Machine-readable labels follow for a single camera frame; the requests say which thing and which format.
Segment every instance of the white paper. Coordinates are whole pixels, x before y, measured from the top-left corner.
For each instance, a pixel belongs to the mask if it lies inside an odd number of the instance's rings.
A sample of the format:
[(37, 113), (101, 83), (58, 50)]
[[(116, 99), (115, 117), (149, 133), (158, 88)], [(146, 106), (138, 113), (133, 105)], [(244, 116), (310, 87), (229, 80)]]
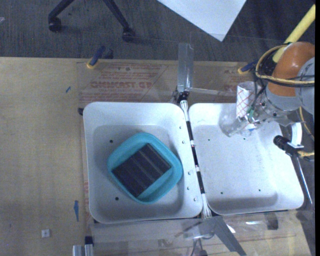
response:
[(246, 2), (246, 0), (158, 1), (221, 42)]

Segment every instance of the stand leg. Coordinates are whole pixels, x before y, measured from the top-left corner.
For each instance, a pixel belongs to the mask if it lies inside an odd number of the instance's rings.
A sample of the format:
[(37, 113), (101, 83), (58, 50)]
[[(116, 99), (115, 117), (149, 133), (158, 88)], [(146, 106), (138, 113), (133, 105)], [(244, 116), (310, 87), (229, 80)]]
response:
[(48, 15), (49, 29), (52, 32), (60, 32), (62, 30), (61, 20), (57, 17), (64, 9), (66, 9), (74, 0), (62, 0)]
[(135, 32), (132, 28), (130, 28), (126, 18), (123, 16), (118, 6), (116, 5), (114, 0), (103, 0), (105, 5), (110, 9), (112, 14), (116, 17), (119, 23), (123, 27), (122, 39), (126, 42), (130, 42), (133, 40), (135, 36)]

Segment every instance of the blue mark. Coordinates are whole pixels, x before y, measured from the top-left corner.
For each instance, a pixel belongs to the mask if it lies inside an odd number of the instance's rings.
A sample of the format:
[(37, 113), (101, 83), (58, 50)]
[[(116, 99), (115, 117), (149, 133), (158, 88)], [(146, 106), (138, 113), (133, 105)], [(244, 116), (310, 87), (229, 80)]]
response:
[(79, 201), (78, 200), (74, 201), (73, 209), (76, 216), (76, 221), (79, 222)]

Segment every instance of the wooden surface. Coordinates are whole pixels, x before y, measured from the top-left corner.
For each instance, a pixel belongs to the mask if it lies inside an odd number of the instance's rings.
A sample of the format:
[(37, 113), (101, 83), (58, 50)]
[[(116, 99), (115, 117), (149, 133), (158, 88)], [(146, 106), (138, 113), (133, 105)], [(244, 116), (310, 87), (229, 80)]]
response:
[[(73, 245), (84, 244), (87, 229), (77, 67), (85, 62), (0, 58), (0, 255), (71, 255)], [(150, 63), (167, 65), (164, 81), (175, 86), (173, 67), (177, 62)], [(228, 80), (230, 73), (223, 67), (234, 71), (238, 65), (196, 62), (195, 70), (206, 84), (217, 71), (225, 72)], [(212, 76), (224, 79), (216, 73)], [(237, 82), (232, 79), (226, 85)], [(75, 201), (79, 203), (79, 222)], [(292, 225), (295, 239), (274, 238), (263, 240), (263, 244), (278, 248), (277, 255), (309, 255), (300, 223), (293, 221)], [(50, 229), (49, 238), (41, 238), (44, 229)], [(291, 243), (298, 250), (288, 251)]]

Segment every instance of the black metal bar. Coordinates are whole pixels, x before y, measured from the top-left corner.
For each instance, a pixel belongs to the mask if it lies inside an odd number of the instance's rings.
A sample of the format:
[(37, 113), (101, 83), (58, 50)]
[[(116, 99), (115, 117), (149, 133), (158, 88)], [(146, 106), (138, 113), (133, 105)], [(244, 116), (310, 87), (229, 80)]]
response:
[(119, 10), (118, 6), (116, 5), (114, 0), (103, 0), (106, 6), (110, 9), (112, 14), (116, 17), (116, 19), (120, 22), (124, 29), (128, 29), (130, 26), (123, 16), (121, 11)]
[(66, 9), (74, 0), (62, 0), (48, 15), (49, 23)]

